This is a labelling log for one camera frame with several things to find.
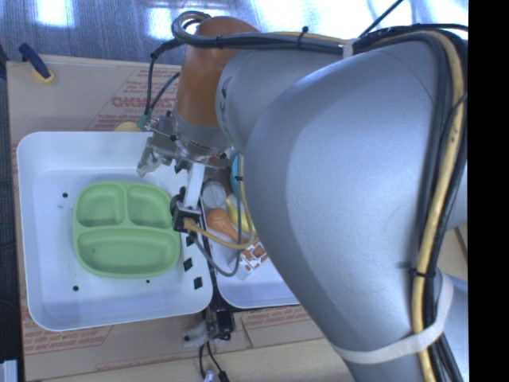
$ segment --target orange-brown cylinder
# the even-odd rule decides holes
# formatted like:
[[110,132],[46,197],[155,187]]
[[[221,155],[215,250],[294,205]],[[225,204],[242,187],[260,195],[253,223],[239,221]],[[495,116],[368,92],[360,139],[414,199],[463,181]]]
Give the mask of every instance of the orange-brown cylinder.
[[[255,27],[237,18],[213,17],[202,21],[196,34],[217,37],[256,31]],[[177,111],[182,119],[202,127],[219,126],[216,118],[217,84],[227,62],[237,51],[188,47],[177,92]]]

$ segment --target green divided tray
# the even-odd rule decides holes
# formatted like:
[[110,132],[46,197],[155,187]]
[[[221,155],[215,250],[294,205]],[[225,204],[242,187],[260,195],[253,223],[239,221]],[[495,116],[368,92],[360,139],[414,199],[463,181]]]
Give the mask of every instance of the green divided tray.
[[179,260],[181,238],[172,227],[169,195],[136,181],[101,181],[81,190],[74,208],[74,247],[97,275],[162,275]]

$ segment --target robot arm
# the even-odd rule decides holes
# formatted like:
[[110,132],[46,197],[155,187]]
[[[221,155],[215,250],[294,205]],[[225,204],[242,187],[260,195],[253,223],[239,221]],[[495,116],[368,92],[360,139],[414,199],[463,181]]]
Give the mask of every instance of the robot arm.
[[[207,22],[213,25],[214,19],[202,24]],[[177,100],[171,115],[167,136],[186,137],[180,147],[170,140],[176,143],[177,163],[187,162],[181,163],[184,168],[221,167],[213,160],[222,160],[221,154],[227,159],[229,146],[243,154],[247,205],[258,236],[340,355],[381,349],[425,328],[414,324],[415,279],[426,283],[427,292],[435,290],[436,302],[447,276],[436,270],[426,279],[432,274],[418,270],[419,248],[436,206],[447,127],[457,122],[451,114],[463,110],[464,87],[454,78],[465,74],[461,67],[458,74],[442,37],[420,34],[361,48],[349,58],[295,50],[230,52],[216,62],[214,78],[205,81],[217,87],[216,119],[209,119],[207,128],[223,140],[218,146],[197,124],[200,118],[189,116],[191,96]],[[204,63],[214,63],[213,54],[204,55]],[[180,106],[188,110],[181,112]],[[466,122],[458,127],[464,129]],[[466,132],[454,138],[465,144]],[[454,158],[455,173],[445,191],[450,202],[439,203],[448,211],[438,221],[442,231],[467,220],[466,154],[458,150]],[[464,166],[458,166],[461,159]],[[446,337],[448,343],[434,348],[452,349],[451,379],[468,380],[467,289],[466,282],[453,279],[452,307],[440,330],[440,341]],[[434,304],[428,310],[425,326],[434,318]],[[430,360],[431,348],[422,350],[374,364],[343,356],[356,380],[435,380],[440,355]]]

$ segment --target white velcro band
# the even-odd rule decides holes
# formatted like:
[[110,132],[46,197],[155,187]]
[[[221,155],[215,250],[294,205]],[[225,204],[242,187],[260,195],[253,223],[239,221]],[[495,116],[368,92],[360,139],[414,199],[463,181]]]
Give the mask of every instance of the white velcro band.
[[348,40],[347,43],[343,47],[343,58],[348,58],[353,56],[353,44],[357,41],[357,38],[352,38]]
[[334,345],[332,347],[344,360],[357,364],[379,364],[418,353],[433,344],[444,332],[445,320],[453,303],[453,295],[454,286],[452,280],[447,275],[442,274],[442,287],[440,297],[438,298],[437,317],[432,325],[420,333],[412,334],[409,337],[374,351],[349,351]]

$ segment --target cable tie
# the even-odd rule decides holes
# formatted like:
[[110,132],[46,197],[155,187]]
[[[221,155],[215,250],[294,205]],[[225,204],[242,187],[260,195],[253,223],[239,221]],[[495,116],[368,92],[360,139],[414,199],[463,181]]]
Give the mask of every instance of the cable tie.
[[437,273],[436,271],[433,271],[433,273],[421,273],[420,271],[417,271],[417,268],[416,267],[411,267],[408,272],[410,273],[410,275],[412,276],[419,276],[419,277],[424,277],[424,278],[427,278],[427,279],[432,279],[435,277],[435,274]]
[[373,351],[350,351],[332,345],[340,356],[354,364],[381,364],[398,358],[421,352],[432,345],[444,332],[445,321],[453,304],[454,285],[451,278],[442,276],[441,293],[438,297],[435,322],[420,333],[411,334],[385,347]]
[[298,36],[297,38],[297,49],[301,49],[301,40],[302,40],[302,37],[304,36],[304,34],[306,34],[307,32],[309,31],[309,27],[307,25],[305,25],[304,27],[302,27],[302,33]]
[[222,38],[222,35],[218,35],[216,37],[216,48],[223,49],[223,47],[220,47],[220,38]]
[[359,40],[359,38],[352,38],[346,42],[343,47],[343,58],[353,57],[353,45]]

